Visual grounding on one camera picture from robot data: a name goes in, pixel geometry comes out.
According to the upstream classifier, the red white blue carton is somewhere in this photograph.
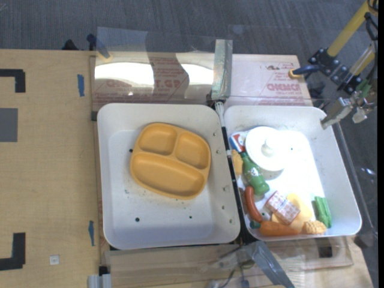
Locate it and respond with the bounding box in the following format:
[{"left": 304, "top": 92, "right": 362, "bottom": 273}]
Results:
[{"left": 229, "top": 131, "right": 249, "bottom": 154}]

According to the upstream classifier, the yellow biscuit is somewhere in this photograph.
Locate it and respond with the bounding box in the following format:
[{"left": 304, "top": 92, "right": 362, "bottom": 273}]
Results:
[{"left": 232, "top": 149, "right": 244, "bottom": 176}]

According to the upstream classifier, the brown cardboard board red print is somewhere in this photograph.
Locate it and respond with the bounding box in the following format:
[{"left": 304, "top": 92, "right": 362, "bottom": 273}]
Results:
[{"left": 90, "top": 53, "right": 355, "bottom": 270}]

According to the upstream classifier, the yellow cheese slice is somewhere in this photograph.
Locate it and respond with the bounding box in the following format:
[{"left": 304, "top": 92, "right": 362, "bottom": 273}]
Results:
[{"left": 271, "top": 193, "right": 314, "bottom": 232}]

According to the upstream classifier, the orange divided plate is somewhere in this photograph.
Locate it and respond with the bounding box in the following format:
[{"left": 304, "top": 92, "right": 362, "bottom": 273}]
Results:
[{"left": 129, "top": 122, "right": 212, "bottom": 200}]

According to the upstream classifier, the yellow corn cob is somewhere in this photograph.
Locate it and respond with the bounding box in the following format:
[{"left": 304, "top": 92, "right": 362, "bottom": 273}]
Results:
[{"left": 302, "top": 219, "right": 328, "bottom": 236}]

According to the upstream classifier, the thin black and white rod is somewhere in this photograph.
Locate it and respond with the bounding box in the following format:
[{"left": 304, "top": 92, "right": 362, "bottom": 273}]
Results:
[{"left": 214, "top": 100, "right": 245, "bottom": 245}]

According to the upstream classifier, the green bottle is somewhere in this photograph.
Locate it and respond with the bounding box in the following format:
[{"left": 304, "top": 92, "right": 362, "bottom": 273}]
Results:
[{"left": 240, "top": 152, "right": 271, "bottom": 197}]

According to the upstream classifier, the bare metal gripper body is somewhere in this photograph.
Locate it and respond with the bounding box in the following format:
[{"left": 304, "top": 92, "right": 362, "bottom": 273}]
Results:
[{"left": 351, "top": 89, "right": 378, "bottom": 113}]

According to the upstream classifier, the white round bowl with knob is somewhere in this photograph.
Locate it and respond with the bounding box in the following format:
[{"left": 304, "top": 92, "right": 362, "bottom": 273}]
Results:
[{"left": 244, "top": 125, "right": 291, "bottom": 180}]

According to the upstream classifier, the green vegetable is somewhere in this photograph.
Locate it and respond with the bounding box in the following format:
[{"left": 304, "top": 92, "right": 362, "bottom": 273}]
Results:
[{"left": 313, "top": 196, "right": 333, "bottom": 229}]

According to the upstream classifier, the orange carrot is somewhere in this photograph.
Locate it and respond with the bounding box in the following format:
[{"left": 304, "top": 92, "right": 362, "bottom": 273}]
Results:
[{"left": 249, "top": 220, "right": 301, "bottom": 238}]

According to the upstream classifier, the white plastic tray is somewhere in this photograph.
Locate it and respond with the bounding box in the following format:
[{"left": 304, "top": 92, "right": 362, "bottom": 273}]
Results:
[
  {"left": 96, "top": 102, "right": 242, "bottom": 251},
  {"left": 223, "top": 105, "right": 363, "bottom": 242}
]

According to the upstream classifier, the red and white packet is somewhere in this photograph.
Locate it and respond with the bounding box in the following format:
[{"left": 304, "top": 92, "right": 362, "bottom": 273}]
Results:
[{"left": 264, "top": 190, "right": 301, "bottom": 226}]

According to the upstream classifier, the red-brown sausage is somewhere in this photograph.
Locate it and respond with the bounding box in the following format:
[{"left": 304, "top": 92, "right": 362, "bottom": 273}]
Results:
[{"left": 244, "top": 185, "right": 264, "bottom": 223}]

